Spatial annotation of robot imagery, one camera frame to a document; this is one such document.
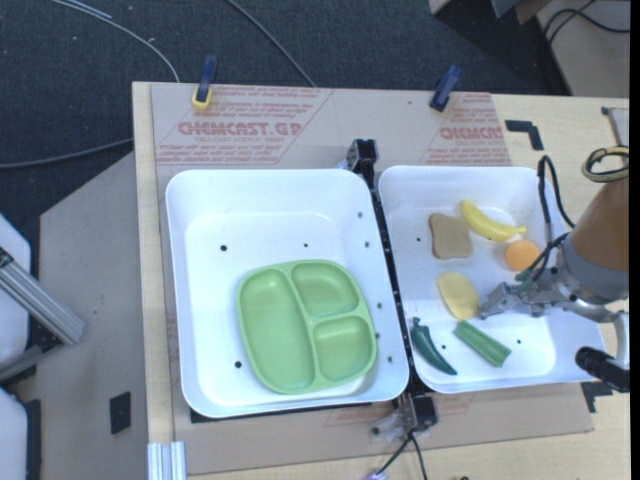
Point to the yellow oval potato slice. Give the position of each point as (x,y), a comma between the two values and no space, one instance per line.
(457,295)

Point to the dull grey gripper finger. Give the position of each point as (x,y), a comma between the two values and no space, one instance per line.
(496,307)
(509,292)

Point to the brown cardboard board red print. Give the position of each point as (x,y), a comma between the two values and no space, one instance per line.
(300,118)

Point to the white plastic tray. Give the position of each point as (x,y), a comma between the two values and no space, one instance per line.
(215,228)
(530,363)

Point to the yellow banana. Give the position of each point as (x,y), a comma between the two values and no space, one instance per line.
(482,224)

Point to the brown bread slice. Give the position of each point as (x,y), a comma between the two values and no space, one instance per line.
(450,237)

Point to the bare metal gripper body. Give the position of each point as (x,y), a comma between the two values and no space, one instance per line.
(555,295)

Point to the light green celery stick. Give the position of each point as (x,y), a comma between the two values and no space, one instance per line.
(482,344)

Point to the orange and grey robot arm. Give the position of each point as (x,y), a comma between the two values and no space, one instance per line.
(600,228)

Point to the orange ball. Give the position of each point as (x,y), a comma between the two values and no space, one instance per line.
(520,255)

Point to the dark green chili pepper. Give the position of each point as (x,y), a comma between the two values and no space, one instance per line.
(429,349)

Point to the green divided plate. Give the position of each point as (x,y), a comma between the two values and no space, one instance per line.
(270,318)

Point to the black cylinder on white bracket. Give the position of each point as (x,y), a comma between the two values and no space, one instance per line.
(597,363)

